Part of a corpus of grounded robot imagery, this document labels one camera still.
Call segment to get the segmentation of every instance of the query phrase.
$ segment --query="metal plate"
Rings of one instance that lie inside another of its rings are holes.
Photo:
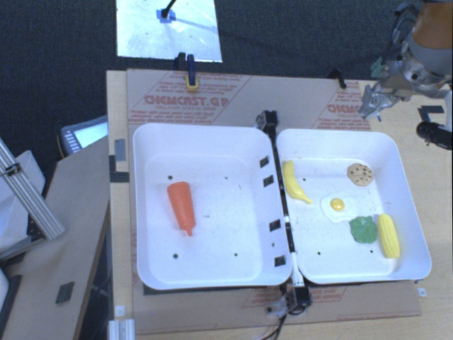
[[[117,54],[174,59],[179,52],[201,62],[221,62],[214,0],[177,0],[175,20],[159,19],[171,0],[117,0]]]

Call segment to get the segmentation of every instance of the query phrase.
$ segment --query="orange carrot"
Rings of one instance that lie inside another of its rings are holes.
[[[167,193],[179,227],[191,237],[192,228],[195,226],[195,215],[189,184],[185,181],[171,184],[167,188]]]

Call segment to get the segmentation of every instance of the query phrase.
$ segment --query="fried egg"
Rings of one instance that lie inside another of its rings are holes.
[[[332,193],[321,199],[321,208],[328,219],[334,223],[352,220],[359,215],[355,199],[348,193]]]

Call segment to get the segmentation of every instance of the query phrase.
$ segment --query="egg white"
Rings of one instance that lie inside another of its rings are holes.
[[[332,199],[341,199],[345,208],[343,210],[334,210],[331,207]],[[328,219],[334,223],[343,220],[352,220],[359,215],[359,208],[355,199],[348,193],[333,193],[321,199],[321,208]]]

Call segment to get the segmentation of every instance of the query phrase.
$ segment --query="wooden table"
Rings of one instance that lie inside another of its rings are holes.
[[[115,154],[115,138],[127,137],[127,75],[108,72],[108,112],[110,155]],[[316,85],[313,79],[301,79]],[[279,78],[285,87],[285,78]],[[420,297],[421,316],[394,319],[295,324],[283,327],[279,339],[447,339],[453,333],[453,273],[452,273],[452,153],[435,145],[426,146],[416,135],[421,121],[421,105],[445,106],[443,101],[414,97],[382,113],[382,122],[371,120],[371,130],[386,133],[398,145],[401,159],[418,216],[425,233],[432,271],[417,284],[426,297]],[[442,123],[443,115],[432,117]],[[127,160],[116,162],[117,171],[128,171]],[[114,270],[114,305],[124,305],[125,313],[117,319],[133,318],[129,189],[121,183],[110,186],[112,198],[112,241]],[[141,340],[157,339],[260,339],[271,328],[242,328],[215,331],[191,331],[172,334],[137,336]]]

